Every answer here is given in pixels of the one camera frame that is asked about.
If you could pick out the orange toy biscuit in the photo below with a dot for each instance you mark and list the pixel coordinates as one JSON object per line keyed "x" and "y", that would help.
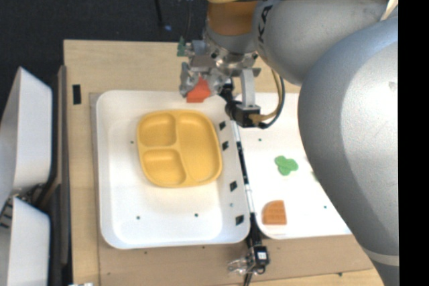
{"x": 274, "y": 213}

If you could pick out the orange-red toy pizza slice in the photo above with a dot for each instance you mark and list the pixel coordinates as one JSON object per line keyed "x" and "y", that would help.
{"x": 197, "y": 93}

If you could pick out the yellow divided plate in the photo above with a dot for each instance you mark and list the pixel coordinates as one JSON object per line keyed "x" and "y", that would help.
{"x": 179, "y": 147}

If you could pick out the black cylinder on white bracket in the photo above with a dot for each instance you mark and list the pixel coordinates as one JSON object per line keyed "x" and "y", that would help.
{"x": 247, "y": 114}

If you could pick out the thin black and white rod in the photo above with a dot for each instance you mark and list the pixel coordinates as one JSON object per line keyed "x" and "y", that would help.
{"x": 242, "y": 160}

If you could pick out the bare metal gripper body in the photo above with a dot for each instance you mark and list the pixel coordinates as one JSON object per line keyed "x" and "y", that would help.
{"x": 224, "y": 64}

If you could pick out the white plastic tray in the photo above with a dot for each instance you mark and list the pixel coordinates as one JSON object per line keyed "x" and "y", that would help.
{"x": 167, "y": 211}
{"x": 295, "y": 191}

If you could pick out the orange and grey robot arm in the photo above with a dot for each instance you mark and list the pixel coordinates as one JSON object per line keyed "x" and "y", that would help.
{"x": 335, "y": 43}

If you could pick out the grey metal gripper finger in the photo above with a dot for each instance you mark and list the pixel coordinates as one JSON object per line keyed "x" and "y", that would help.
{"x": 187, "y": 80}
{"x": 218, "y": 85}

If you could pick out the green toy grapes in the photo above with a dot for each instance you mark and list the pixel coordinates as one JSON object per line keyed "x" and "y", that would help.
{"x": 286, "y": 165}

